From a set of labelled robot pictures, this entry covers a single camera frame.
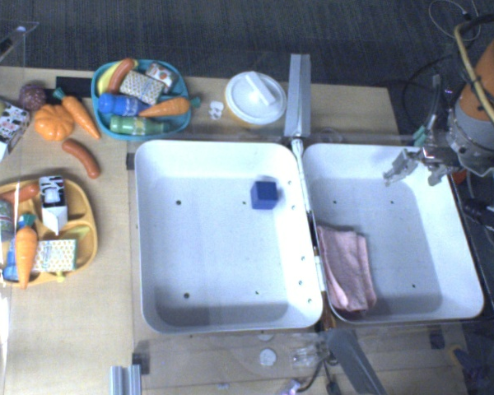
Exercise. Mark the clear plastic bottle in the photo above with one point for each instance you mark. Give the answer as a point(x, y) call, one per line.
point(308, 355)

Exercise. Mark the cow print milk carton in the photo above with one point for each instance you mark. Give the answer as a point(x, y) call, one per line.
point(53, 204)
point(8, 132)

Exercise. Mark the yellow divided plate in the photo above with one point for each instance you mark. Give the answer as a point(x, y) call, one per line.
point(84, 220)

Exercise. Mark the blue bottle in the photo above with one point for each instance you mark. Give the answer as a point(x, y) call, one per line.
point(119, 103)
point(10, 268)

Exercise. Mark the yellow banana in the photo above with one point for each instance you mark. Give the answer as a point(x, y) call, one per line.
point(103, 78)

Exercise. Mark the orange pumpkin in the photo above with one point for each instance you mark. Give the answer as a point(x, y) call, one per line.
point(53, 122)

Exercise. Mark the blue cube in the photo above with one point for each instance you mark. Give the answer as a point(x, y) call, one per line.
point(264, 196)

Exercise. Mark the white plastic tray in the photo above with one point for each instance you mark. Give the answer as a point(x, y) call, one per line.
point(411, 245)
point(214, 257)

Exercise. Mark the small white object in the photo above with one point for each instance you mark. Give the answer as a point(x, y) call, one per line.
point(216, 110)

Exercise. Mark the yellow bowl with white lid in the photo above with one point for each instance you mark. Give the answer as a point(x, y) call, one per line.
point(255, 99)

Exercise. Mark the pink folded cloth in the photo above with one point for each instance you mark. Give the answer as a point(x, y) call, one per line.
point(348, 268)

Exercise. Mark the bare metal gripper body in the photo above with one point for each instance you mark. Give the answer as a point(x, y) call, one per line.
point(441, 156)

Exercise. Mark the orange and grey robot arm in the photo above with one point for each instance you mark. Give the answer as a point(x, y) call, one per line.
point(483, 93)

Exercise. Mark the patterned packet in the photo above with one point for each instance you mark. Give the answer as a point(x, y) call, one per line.
point(142, 86)
point(55, 255)

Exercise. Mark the green bottle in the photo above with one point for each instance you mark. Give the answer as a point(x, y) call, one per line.
point(133, 125)

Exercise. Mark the brown sausage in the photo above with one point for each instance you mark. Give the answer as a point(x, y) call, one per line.
point(82, 158)
point(22, 193)
point(120, 73)

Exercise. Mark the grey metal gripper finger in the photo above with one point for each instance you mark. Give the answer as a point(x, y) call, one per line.
point(437, 176)
point(402, 164)

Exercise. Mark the orange carrot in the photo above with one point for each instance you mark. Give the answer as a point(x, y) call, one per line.
point(169, 107)
point(81, 115)
point(26, 249)

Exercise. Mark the purple grapes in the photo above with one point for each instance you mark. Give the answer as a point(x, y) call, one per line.
point(32, 96)

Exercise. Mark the blue divided plate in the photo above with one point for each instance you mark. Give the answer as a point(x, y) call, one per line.
point(103, 115)

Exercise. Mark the small white disc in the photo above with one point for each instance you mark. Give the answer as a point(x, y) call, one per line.
point(268, 356)

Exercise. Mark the small can with orange print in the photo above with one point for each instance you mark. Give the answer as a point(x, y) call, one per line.
point(162, 74)

